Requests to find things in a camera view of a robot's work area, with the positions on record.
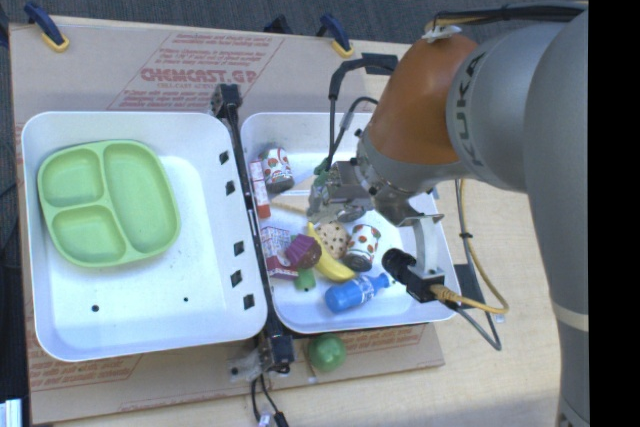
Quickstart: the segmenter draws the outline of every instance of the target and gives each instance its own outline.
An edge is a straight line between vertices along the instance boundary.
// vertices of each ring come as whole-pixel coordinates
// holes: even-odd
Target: yellow cable
[[[461,208],[461,212],[460,213],[461,213],[463,219],[465,218],[465,214],[464,214],[464,185],[465,185],[465,180],[464,179],[460,180],[460,208]],[[498,290],[493,285],[493,283],[491,283],[491,280],[489,279],[487,274],[484,272],[484,269],[482,268],[482,265],[480,265],[480,261],[478,260],[478,257],[476,256],[476,252],[473,249],[473,246],[472,246],[471,241],[469,239],[467,239],[467,244],[469,246],[469,252],[471,253],[471,258],[473,259],[473,263],[476,266],[476,268],[478,269],[478,272],[480,273],[480,276],[482,276],[482,279],[485,281],[485,283],[487,284],[487,286],[489,287],[489,289],[491,290],[493,295],[498,299],[498,301],[500,301],[500,304],[502,304],[502,308],[489,306],[487,304],[480,303],[480,302],[475,301],[473,299],[470,299],[468,297],[464,297],[464,296],[458,295],[453,290],[445,287],[444,285],[433,285],[430,288],[431,292],[436,296],[436,298],[439,301],[460,302],[460,303],[466,304],[468,306],[473,306],[473,307],[478,308],[480,310],[487,311],[489,313],[497,313],[497,314],[505,314],[505,313],[507,313],[509,311],[509,304],[502,297],[500,292],[498,292]]]

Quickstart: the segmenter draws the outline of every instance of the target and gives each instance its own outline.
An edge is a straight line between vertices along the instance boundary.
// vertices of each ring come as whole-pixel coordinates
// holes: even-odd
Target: robotic arm
[[[561,346],[556,424],[577,427],[590,425],[588,10],[570,10],[480,45],[434,20],[434,39],[417,41],[389,79],[355,159],[333,164],[312,188],[308,216],[348,221],[375,209],[396,226],[413,226],[420,242],[437,219],[425,219],[409,199],[443,180],[475,178],[526,193]],[[462,23],[481,23],[479,13],[465,13]],[[423,291],[440,278],[425,254],[409,270]]]

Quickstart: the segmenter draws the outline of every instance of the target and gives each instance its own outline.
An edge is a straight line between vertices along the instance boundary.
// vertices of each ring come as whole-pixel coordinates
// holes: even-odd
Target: hole
[[[240,270],[237,270],[231,275],[231,286],[235,287],[241,281],[242,281],[242,272]]]
[[[244,309],[248,310],[249,308],[253,308],[256,305],[256,301],[253,298],[253,294],[244,296]]]

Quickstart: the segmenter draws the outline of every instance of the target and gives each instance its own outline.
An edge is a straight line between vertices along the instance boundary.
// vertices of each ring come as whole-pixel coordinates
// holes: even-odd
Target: blue and yellow clamp
[[[351,57],[353,55],[353,46],[349,42],[349,36],[342,28],[340,22],[335,19],[331,13],[325,13],[320,17],[320,23],[322,23],[322,26],[316,33],[316,36],[324,36],[328,30],[334,38],[331,42],[331,47],[343,59]]]
[[[37,23],[42,29],[43,41],[56,52],[64,52],[69,47],[69,40],[60,32],[58,26],[48,13],[33,0],[27,2],[24,10],[29,15],[29,23]]]

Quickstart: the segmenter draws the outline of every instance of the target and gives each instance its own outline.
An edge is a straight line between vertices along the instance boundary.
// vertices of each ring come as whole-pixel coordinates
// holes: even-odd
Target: cardboard
[[[70,41],[53,52],[35,25],[11,25],[11,68],[18,148],[21,223],[25,198],[20,133],[44,111],[207,112],[215,84],[240,85],[240,123],[264,111],[326,112],[331,75],[342,62],[329,38],[238,33],[193,27],[122,23],[52,16]],[[361,52],[402,57],[406,45],[354,41]],[[357,70],[345,77],[340,104],[379,97],[386,77]],[[160,127],[171,130],[171,127]],[[47,355],[34,331],[28,238],[22,230],[26,329],[35,424],[209,401],[246,394],[228,362],[248,354],[252,340],[202,345],[82,363]],[[341,333],[345,364],[328,374],[308,363],[308,339],[295,341],[297,360],[274,388],[441,366],[443,354],[432,324]]]

